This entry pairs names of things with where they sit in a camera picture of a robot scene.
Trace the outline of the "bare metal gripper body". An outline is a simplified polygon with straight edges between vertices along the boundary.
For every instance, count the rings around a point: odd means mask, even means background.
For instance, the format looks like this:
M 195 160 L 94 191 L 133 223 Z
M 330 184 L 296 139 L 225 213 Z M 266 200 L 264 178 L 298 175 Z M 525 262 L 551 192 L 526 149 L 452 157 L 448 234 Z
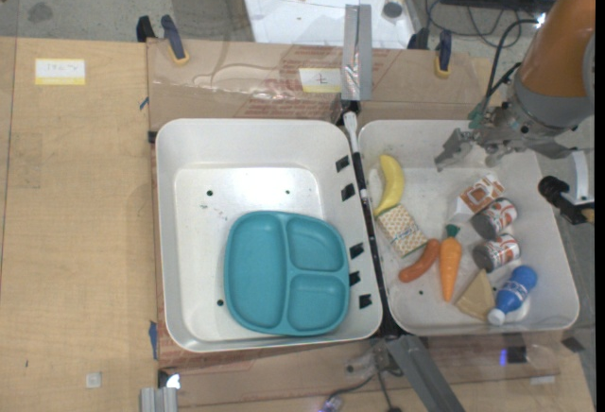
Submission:
M 521 106 L 503 103 L 486 110 L 473 130 L 473 137 L 492 156 L 526 149 L 544 156 L 564 156 L 565 147 L 556 141 L 562 133 L 562 129 L 533 119 Z

